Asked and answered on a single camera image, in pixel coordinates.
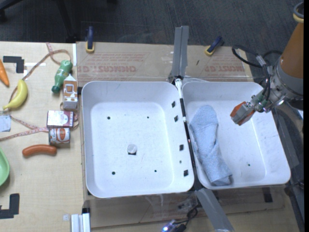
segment wooden table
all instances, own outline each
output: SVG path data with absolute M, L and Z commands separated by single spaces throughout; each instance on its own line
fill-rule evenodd
M 73 45 L 52 43 L 53 50 L 66 49 L 73 57 Z M 3 56 L 20 56 L 25 64 L 37 63 L 46 54 L 45 43 L 0 42 L 0 58 Z M 67 59 L 66 54 L 57 54 L 58 61 Z M 46 126 L 48 110 L 60 110 L 61 94 L 51 92 L 54 76 L 59 68 L 50 58 L 44 61 L 45 66 L 38 67 L 26 81 L 28 98 L 18 109 L 12 110 L 11 115 L 30 124 Z M 16 66 L 4 63 L 10 79 L 7 88 L 0 82 L 0 105 L 5 105 L 10 98 L 17 81 L 23 74 L 17 74 Z M 72 75 L 77 78 L 76 66 Z M 0 138 L 28 129 L 14 121 L 10 132 L 0 132 Z M 48 144 L 48 134 L 39 132 L 0 142 L 10 163 L 9 179 L 0 187 L 0 205 L 2 209 L 9 208 L 9 196 L 19 193 L 19 214 L 14 218 L 0 219 L 0 231 L 6 232 L 69 232 L 70 215 L 81 214 L 84 203 L 83 171 L 81 153 L 81 128 L 71 132 L 69 145 L 58 149 L 57 155 L 36 155 L 30 158 L 22 156 L 22 149 L 36 144 Z M 281 209 L 229 214 L 235 231 L 250 232 L 291 232 L 298 231 L 297 222 L 289 198 L 283 193 L 284 206 Z M 92 229 L 104 232 L 141 232 L 161 230 L 165 222 L 125 225 L 108 228 Z M 206 217 L 198 217 L 188 224 L 188 232 L 213 231 Z

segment bottle cap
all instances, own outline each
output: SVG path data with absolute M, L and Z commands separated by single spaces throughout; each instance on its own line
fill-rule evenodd
M 52 87 L 52 91 L 53 91 L 54 93 L 59 93 L 59 92 L 60 92 L 60 88 L 57 87 L 57 86 L 53 86 L 53 87 Z

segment green bottle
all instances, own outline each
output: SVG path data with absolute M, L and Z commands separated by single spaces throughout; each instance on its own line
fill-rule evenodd
M 62 60 L 60 67 L 55 75 L 55 85 L 52 87 L 54 93 L 59 93 L 60 88 L 63 85 L 64 79 L 66 79 L 72 70 L 73 64 L 69 60 Z

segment blue and yellow clamp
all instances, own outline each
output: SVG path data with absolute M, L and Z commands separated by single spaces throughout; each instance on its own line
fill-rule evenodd
M 95 51 L 95 44 L 93 43 L 93 26 L 90 26 L 87 30 L 86 36 L 86 52 L 93 53 Z
M 204 53 L 207 56 L 211 56 L 214 53 L 216 47 L 219 46 L 219 45 L 223 45 L 223 43 L 224 43 L 224 41 L 222 40 L 222 37 L 218 36 L 211 45 L 206 47 Z

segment green plate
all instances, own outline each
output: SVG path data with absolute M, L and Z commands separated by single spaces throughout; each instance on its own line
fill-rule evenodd
M 0 148 L 0 186 L 6 181 L 10 173 L 9 162 Z

